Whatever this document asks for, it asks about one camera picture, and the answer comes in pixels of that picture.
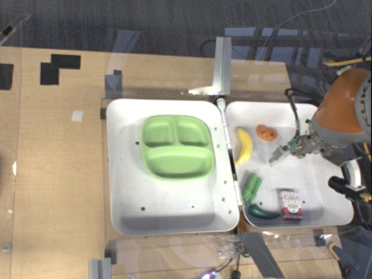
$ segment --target orange donut-shaped object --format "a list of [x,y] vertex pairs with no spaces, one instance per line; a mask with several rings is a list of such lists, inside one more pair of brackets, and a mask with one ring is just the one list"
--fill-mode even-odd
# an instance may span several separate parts
[[278,137],[275,129],[266,127],[264,125],[258,125],[256,128],[257,135],[264,141],[271,142]]

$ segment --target red and white box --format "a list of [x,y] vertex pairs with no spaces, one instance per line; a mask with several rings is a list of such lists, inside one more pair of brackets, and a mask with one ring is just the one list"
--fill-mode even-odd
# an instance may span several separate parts
[[298,191],[282,190],[279,193],[283,220],[302,220],[302,208]]

